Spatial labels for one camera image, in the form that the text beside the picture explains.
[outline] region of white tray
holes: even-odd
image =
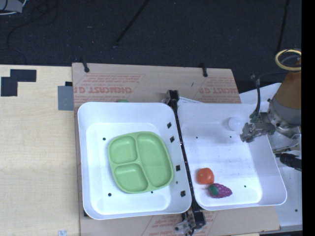
[[[205,210],[281,205],[286,189],[267,136],[242,142],[241,131],[232,131],[230,118],[249,122],[253,106],[248,104],[185,103],[178,117],[197,203]],[[215,182],[233,194],[215,199],[207,185],[196,182],[196,172],[208,167]]]
[[[102,220],[182,213],[189,209],[190,187],[175,115],[169,106],[163,103],[88,102],[78,110],[78,125],[83,207],[89,217]],[[123,192],[114,181],[107,147],[119,135],[140,131],[154,132],[163,139],[174,177],[167,187],[152,193],[130,194]]]

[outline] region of toy fruit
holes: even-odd
[[[215,176],[211,169],[202,168],[197,172],[197,182],[199,184],[213,184],[215,182]]]
[[[207,189],[210,192],[210,196],[217,199],[225,198],[232,195],[232,191],[230,188],[219,183],[213,183],[209,185]]]

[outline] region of green plate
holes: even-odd
[[[170,184],[174,171],[164,141],[152,132],[112,139],[108,159],[116,184],[127,193],[142,193]]]

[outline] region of plastic tray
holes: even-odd
[[[78,110],[78,130],[83,207],[89,217],[103,220],[172,214],[190,208],[185,162],[175,115],[169,106],[163,103],[84,103]],[[116,184],[107,151],[116,137],[136,132],[152,132],[163,140],[174,176],[163,188],[130,194]]]
[[[241,131],[228,122],[238,118],[245,124],[253,106],[249,104],[185,103],[178,116],[198,204],[205,210],[281,205],[286,189],[267,136],[242,142]],[[196,173],[208,167],[215,182],[229,187],[233,194],[215,199],[198,184]]]
[[[161,189],[174,176],[164,141],[152,132],[135,132],[112,139],[108,158],[116,184],[127,193]]]

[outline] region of yellow ring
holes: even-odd
[[[290,52],[290,53],[297,53],[298,55],[300,55],[302,57],[302,53],[298,50],[295,50],[295,49],[285,49],[283,51],[280,51],[276,54],[276,57],[275,57],[275,61],[276,61],[276,64],[278,65],[278,67],[284,69],[284,70],[288,70],[288,71],[301,71],[302,69],[302,66],[299,66],[299,67],[291,67],[291,66],[286,66],[286,65],[283,65],[279,62],[279,56],[282,54],[282,53],[287,53],[287,52]]]

